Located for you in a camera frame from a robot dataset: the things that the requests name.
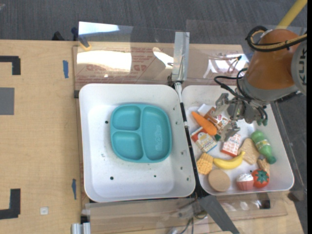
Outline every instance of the green bottle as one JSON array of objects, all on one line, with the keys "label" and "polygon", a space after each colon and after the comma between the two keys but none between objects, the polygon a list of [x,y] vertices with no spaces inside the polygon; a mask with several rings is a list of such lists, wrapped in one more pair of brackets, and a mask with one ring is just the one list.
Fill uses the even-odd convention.
[{"label": "green bottle", "polygon": [[256,130],[252,133],[251,139],[255,143],[258,151],[264,155],[269,164],[274,164],[276,158],[272,155],[272,147],[268,140],[265,138],[263,132]]}]

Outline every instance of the wooden table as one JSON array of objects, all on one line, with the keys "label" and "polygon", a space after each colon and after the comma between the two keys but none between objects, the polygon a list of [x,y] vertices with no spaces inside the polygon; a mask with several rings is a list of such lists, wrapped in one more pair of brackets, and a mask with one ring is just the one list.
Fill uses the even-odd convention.
[{"label": "wooden table", "polygon": [[[0,216],[12,206],[10,190],[20,189],[20,213],[0,219],[0,233],[70,233],[80,222],[74,46],[77,42],[0,40],[0,56],[18,56],[21,67],[20,75],[12,75],[12,63],[0,62],[0,88],[14,88],[14,114],[0,115]],[[250,233],[251,226],[256,233],[303,233],[293,202],[285,194],[281,198],[286,214],[280,216],[229,215],[241,233]],[[195,233],[220,231],[211,221],[197,226]]]}]

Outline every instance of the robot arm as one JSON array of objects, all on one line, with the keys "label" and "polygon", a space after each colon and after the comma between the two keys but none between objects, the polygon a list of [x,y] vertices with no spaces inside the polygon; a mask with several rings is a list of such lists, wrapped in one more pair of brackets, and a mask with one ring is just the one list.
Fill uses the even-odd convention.
[{"label": "robot arm", "polygon": [[[259,43],[254,43],[256,34],[262,33]],[[227,126],[221,140],[225,141],[240,129],[236,121],[244,119],[247,123],[256,121],[258,125],[268,122],[266,105],[289,95],[302,92],[307,94],[307,34],[298,36],[287,29],[268,31],[259,26],[254,28],[246,38],[255,50],[248,69],[241,70],[236,78],[235,90],[214,80],[234,97],[228,98],[223,93],[216,101],[217,116],[224,110],[230,115],[231,123]]]}]

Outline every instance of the cupcake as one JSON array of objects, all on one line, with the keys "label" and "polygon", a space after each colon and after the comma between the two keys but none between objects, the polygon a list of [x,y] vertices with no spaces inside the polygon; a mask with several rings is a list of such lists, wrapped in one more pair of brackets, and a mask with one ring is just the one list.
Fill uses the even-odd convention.
[{"label": "cupcake", "polygon": [[241,174],[236,178],[236,185],[241,191],[248,191],[254,187],[254,177],[251,174]]}]

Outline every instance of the bottle label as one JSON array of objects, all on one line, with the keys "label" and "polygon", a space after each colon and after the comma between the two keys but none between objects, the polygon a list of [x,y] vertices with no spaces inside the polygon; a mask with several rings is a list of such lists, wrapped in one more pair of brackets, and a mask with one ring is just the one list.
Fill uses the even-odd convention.
[{"label": "bottle label", "polygon": [[262,149],[264,146],[270,146],[270,143],[267,139],[263,139],[255,144],[258,150]]}]

